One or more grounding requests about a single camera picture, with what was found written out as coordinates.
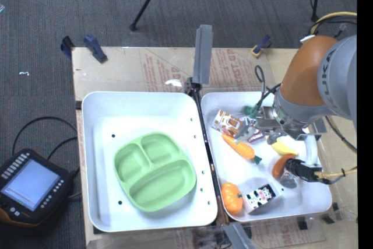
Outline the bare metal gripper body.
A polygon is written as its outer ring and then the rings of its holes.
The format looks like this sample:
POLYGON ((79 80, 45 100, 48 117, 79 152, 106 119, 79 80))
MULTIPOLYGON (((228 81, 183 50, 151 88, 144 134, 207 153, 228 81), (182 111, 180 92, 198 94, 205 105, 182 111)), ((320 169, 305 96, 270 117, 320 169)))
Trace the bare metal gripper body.
POLYGON ((269 131, 279 133, 281 136, 290 136, 293 139, 302 139, 300 135, 305 134, 304 129, 308 124, 296 120, 277 106, 263 106, 259 109, 256 117, 255 127, 266 135, 269 131))

